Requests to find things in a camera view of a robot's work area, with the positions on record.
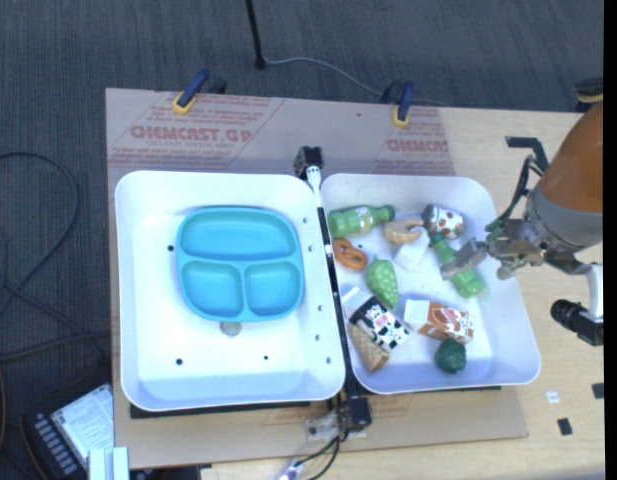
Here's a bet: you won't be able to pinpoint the thin black and white rod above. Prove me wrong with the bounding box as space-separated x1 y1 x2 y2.
305 165 362 400

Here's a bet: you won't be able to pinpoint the blue divided plate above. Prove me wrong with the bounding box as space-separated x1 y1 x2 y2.
175 205 306 323

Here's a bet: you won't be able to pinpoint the green grapes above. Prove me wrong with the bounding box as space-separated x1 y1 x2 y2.
364 255 401 311

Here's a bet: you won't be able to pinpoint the orange pretzel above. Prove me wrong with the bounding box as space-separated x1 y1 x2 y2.
331 237 369 271

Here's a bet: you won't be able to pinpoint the green bottle with floral label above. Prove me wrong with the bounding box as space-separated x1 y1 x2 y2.
327 203 397 238

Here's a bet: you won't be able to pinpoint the brown cardboard board, red print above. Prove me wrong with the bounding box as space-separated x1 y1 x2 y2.
104 87 531 471

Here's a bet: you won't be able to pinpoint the tan waffle cone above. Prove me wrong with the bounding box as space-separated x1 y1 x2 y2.
346 323 391 374

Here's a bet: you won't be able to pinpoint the orange carton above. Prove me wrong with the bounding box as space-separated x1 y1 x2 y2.
403 298 476 346

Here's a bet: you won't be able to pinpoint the strawberry print jar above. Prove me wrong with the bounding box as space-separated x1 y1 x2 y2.
421 203 466 242

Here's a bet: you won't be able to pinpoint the white plastic tray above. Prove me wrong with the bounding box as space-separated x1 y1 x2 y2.
319 172 543 396
113 169 348 413

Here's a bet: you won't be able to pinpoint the black cylinder on white bracket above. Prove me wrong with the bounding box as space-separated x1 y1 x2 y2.
549 262 605 347

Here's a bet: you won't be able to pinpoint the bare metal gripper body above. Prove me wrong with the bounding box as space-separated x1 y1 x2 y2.
486 217 545 270

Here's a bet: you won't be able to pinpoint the cow print milk carton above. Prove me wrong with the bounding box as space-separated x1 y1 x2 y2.
340 286 411 353

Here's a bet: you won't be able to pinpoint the green broccoli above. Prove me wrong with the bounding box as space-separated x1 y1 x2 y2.
433 337 468 375

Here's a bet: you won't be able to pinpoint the tan croissant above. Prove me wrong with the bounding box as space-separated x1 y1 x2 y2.
382 217 426 246

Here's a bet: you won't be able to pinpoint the white cube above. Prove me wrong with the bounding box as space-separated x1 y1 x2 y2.
391 240 431 272

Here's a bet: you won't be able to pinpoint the green bumpy bottle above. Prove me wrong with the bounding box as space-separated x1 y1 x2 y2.
429 232 487 300

